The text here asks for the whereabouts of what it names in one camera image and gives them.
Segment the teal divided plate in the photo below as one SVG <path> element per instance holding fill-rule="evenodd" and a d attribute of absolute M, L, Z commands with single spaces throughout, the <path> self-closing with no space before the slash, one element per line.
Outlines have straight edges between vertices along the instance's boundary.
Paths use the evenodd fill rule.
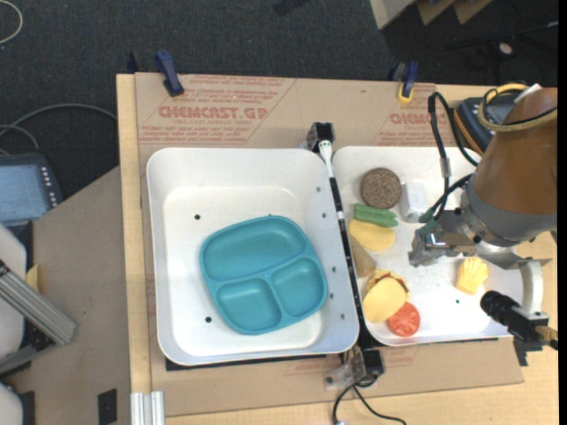
<path fill-rule="evenodd" d="M 285 217 L 246 220 L 213 233 L 201 246 L 199 263 L 217 310 L 242 334 L 304 320 L 327 298 L 313 246 Z"/>

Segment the brown cookie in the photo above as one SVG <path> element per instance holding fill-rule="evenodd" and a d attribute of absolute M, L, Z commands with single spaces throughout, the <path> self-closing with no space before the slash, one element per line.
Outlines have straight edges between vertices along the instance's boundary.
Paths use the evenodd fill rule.
<path fill-rule="evenodd" d="M 390 209 L 400 201 L 400 178 L 388 168 L 370 170 L 362 178 L 361 196 L 368 206 Z"/>

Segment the table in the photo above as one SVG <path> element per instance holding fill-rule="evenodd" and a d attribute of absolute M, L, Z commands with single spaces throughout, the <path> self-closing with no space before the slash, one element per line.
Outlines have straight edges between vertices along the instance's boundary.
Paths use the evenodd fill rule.
<path fill-rule="evenodd" d="M 130 384 L 132 392 L 149 393 L 152 384 L 150 336 L 148 332 L 148 304 L 144 272 L 144 220 L 140 209 L 142 183 L 140 181 L 140 145 L 137 140 L 136 123 L 136 78 L 134 75 L 117 76 L 118 117 L 120 132 L 120 175 L 124 219 L 125 275 L 128 301 L 128 340 L 130 362 Z M 307 85 L 314 89 L 324 104 L 340 101 L 344 87 L 352 81 L 294 80 L 293 87 L 300 100 L 301 90 Z M 388 109 L 395 107 L 394 83 L 358 82 L 358 92 L 375 96 Z M 470 86 L 438 85 L 450 104 L 466 97 L 481 96 L 485 88 Z M 343 104 L 345 112 L 352 103 Z M 309 109 L 303 108 L 301 117 L 309 120 Z M 357 143 L 360 135 L 346 137 L 345 144 Z M 552 254 L 554 262 L 544 267 L 546 296 L 544 310 L 552 317 L 550 325 L 556 326 L 557 316 L 557 267 L 556 245 L 547 235 L 541 236 L 530 250 Z M 369 403 L 378 412 L 402 417 L 407 423 L 558 423 L 558 355 L 549 349 L 530 353 L 529 367 L 523 368 L 525 382 L 511 385 L 475 388 L 467 390 L 445 390 L 440 392 L 414 393 L 412 395 L 370 398 Z M 234 395 L 218 386 L 218 395 Z M 330 401 L 293 406 L 262 407 L 232 412 L 199 413 L 168 417 L 167 423 L 174 425 L 217 424 L 283 424 L 330 423 Z M 339 418 L 349 423 L 376 423 L 358 400 L 344 400 L 339 408 Z"/>

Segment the red tomato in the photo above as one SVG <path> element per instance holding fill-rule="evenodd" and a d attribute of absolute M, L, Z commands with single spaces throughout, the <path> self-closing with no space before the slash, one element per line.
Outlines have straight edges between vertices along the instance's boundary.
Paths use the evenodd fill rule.
<path fill-rule="evenodd" d="M 387 324 L 397 336 L 412 336 L 419 329 L 419 322 L 419 312 L 413 304 L 407 302 L 388 319 Z"/>

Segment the black carpet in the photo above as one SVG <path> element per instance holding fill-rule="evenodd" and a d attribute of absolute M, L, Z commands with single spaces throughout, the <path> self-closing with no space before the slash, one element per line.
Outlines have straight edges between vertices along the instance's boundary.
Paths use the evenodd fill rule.
<path fill-rule="evenodd" d="M 557 86 L 558 28 L 529 30 L 557 20 L 558 0 L 495 0 L 464 25 L 450 8 L 427 27 L 412 5 L 381 31 L 369 0 L 6 1 L 21 9 L 24 25 L 0 44 L 0 124 L 53 104 L 116 112 L 115 76 L 127 72 L 129 53 L 140 70 L 155 71 L 159 49 L 180 73 L 384 81 L 397 62 L 414 60 L 419 81 Z M 17 22 L 0 5 L 0 39 Z M 491 42 L 447 50 L 526 30 L 507 37 L 513 58 L 493 54 Z M 102 113 L 54 110 L 21 126 L 37 138 L 66 197 L 118 165 L 116 123 Z M 0 149 L 33 145 L 12 131 Z"/>

